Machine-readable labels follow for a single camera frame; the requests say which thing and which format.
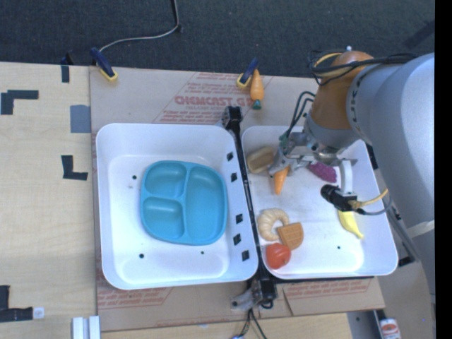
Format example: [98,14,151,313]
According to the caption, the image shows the white plastic tray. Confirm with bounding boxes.
[95,122,259,290]
[241,124,399,280]

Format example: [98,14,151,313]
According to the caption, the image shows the brown cardboard board, red print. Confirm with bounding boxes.
[88,65,386,332]

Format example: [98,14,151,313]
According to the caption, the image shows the purple grapes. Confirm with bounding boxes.
[308,161,338,184]

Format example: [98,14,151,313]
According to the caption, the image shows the beige croissant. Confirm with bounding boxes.
[256,208,290,242]

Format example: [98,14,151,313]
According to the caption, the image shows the blue divided plate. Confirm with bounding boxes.
[140,160,228,246]

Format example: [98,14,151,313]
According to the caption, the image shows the black cylinder on white bracket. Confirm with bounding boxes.
[320,157,359,212]

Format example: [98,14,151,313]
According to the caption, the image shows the yellow banana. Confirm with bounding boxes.
[337,208,365,240]

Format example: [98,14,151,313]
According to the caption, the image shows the red tomato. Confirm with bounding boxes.
[265,242,292,270]

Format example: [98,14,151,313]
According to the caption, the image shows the orange waffle slice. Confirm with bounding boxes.
[276,222,305,251]

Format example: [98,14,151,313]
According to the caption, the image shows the tan bread roll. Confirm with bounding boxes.
[246,145,276,174]

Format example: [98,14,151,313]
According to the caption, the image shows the orange carrot with green top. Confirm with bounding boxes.
[249,69,266,111]

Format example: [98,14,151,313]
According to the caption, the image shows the white bottle with red label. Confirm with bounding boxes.
[379,318,403,339]

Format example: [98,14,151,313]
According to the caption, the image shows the thin black and white rod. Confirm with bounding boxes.
[233,127,265,279]

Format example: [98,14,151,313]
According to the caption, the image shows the black block with thin wires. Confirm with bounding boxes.
[220,105,244,131]
[231,277,278,312]

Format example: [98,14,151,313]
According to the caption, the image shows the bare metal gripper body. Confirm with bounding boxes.
[278,131,358,169]

